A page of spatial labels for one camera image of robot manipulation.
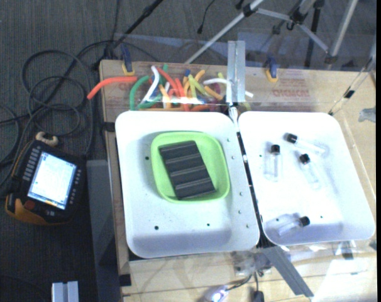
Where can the brown cardboard board red print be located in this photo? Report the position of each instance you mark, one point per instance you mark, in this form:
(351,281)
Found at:
(303,80)

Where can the short orange foam tube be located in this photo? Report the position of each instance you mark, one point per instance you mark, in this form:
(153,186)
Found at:
(213,92)

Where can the black ribbed block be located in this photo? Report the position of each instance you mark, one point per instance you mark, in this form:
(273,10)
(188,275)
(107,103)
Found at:
(187,170)

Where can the long orange foam tube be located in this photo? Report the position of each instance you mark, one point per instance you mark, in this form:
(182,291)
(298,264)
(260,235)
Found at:
(115,81)

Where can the yellow foam tube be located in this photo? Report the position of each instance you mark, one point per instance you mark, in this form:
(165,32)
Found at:
(195,85)

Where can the red foam tube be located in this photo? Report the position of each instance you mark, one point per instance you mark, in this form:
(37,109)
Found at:
(167,77)

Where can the green plate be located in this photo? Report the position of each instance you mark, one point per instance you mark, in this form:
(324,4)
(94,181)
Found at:
(220,168)

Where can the white foam tube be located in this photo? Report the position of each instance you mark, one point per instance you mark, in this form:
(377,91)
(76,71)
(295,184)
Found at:
(156,77)
(215,81)

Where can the green foam tube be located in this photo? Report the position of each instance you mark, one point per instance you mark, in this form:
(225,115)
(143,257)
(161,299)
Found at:
(134,89)

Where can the clear plastic bottle black cap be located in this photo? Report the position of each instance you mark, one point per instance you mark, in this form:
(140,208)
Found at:
(275,149)
(304,221)
(291,138)
(304,158)

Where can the white plastic tray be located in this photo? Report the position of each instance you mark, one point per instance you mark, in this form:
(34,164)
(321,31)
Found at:
(184,228)
(332,200)

